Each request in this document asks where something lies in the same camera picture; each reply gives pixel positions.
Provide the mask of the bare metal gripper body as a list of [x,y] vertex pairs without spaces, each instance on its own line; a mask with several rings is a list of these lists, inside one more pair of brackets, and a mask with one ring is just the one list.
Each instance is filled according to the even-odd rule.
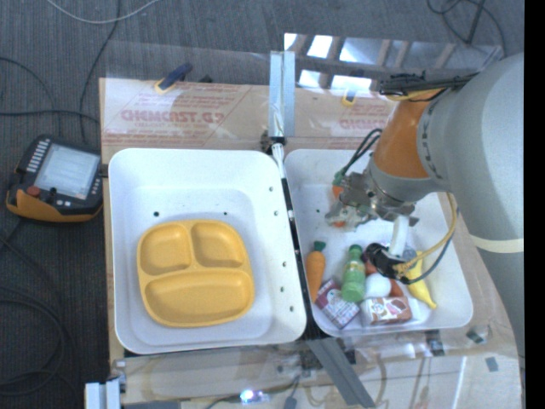
[[326,214],[329,225],[355,230],[374,220],[408,222],[415,226],[420,219],[413,215],[414,203],[393,199],[384,193],[367,172],[346,174],[338,171],[332,182],[334,203]]

